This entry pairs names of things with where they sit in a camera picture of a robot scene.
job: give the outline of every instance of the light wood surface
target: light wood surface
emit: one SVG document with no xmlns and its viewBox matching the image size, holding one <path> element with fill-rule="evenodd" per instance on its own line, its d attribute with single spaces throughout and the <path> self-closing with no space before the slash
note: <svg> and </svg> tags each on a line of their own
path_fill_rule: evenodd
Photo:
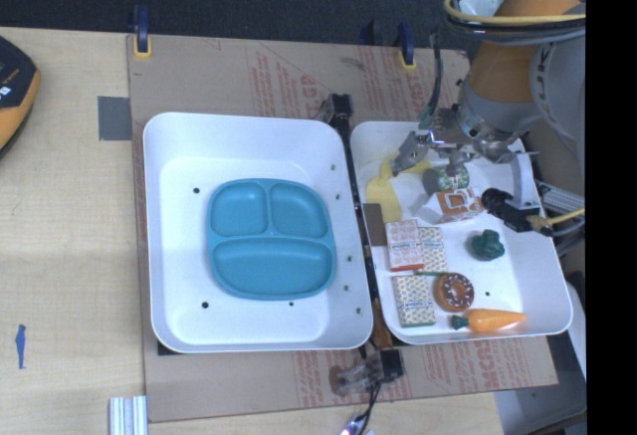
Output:
<svg viewBox="0 0 637 435">
<path fill-rule="evenodd" d="M 0 35 L 42 71 L 27 126 L 0 160 L 0 432 L 107 434 L 108 400 L 144 394 L 130 141 L 100 140 L 98 127 L 98 98 L 128 97 L 125 34 Z M 148 433 L 328 435 L 365 408 L 151 424 Z M 492 393 L 378 403 L 368 428 L 502 433 Z"/>
</svg>

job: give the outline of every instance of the blue plate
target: blue plate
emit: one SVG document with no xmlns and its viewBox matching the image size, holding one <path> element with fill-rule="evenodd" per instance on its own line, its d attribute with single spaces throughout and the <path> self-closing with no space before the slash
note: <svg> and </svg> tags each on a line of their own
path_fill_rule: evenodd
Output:
<svg viewBox="0 0 637 435">
<path fill-rule="evenodd" d="M 212 273 L 235 296 L 301 299 L 334 277 L 329 214 L 319 196 L 298 182 L 249 178 L 222 184 L 210 198 L 206 231 Z"/>
</svg>

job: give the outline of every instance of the orange carrot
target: orange carrot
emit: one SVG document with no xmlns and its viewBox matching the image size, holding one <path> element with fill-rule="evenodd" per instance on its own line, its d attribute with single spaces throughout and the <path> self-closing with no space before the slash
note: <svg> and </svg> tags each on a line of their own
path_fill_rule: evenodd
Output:
<svg viewBox="0 0 637 435">
<path fill-rule="evenodd" d="M 468 310 L 464 317 L 453 315 L 451 325 L 455 330 L 467 326 L 475 332 L 488 332 L 520 322 L 526 317 L 524 313 L 477 308 Z"/>
</svg>

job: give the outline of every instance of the black and orange object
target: black and orange object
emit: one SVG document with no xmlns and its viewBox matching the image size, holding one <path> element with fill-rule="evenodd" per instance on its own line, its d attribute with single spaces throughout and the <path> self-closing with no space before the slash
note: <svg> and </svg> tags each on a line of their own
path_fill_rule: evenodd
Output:
<svg viewBox="0 0 637 435">
<path fill-rule="evenodd" d="M 24 128 L 39 86 L 40 70 L 33 60 L 0 37 L 0 157 Z"/>
</svg>

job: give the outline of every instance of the cardboard sheet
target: cardboard sheet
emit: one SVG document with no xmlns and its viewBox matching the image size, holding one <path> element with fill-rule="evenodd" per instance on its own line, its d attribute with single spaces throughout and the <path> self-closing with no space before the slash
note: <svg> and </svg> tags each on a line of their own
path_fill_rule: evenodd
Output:
<svg viewBox="0 0 637 435">
<path fill-rule="evenodd" d="M 152 36 L 152 55 L 127 58 L 137 213 L 144 372 L 150 422 L 366 403 L 340 397 L 333 376 L 360 361 L 358 350 L 175 354 L 150 323 L 142 132 L 164 111 L 314 118 L 329 94 L 350 94 L 352 126 L 415 120 L 433 90 L 433 51 L 417 49 L 416 69 L 397 48 Z M 443 51 L 440 105 L 457 98 L 469 63 Z M 545 337 L 401 346 L 405 375 L 378 401 L 552 385 Z"/>
</svg>

